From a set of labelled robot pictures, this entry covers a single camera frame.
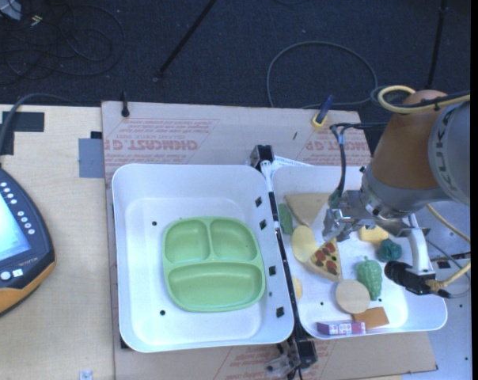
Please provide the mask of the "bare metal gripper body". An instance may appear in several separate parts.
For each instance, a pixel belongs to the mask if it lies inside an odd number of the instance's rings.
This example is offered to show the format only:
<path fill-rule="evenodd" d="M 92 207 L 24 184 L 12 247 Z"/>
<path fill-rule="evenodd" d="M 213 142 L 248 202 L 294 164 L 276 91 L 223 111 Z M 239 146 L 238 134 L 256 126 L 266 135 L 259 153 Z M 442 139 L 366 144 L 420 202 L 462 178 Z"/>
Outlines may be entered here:
<path fill-rule="evenodd" d="M 384 229 L 406 227 L 406 213 L 391 208 L 374 194 L 363 190 L 333 192 L 328 200 L 328 210 L 341 210 L 342 224 L 360 226 L 378 225 Z"/>

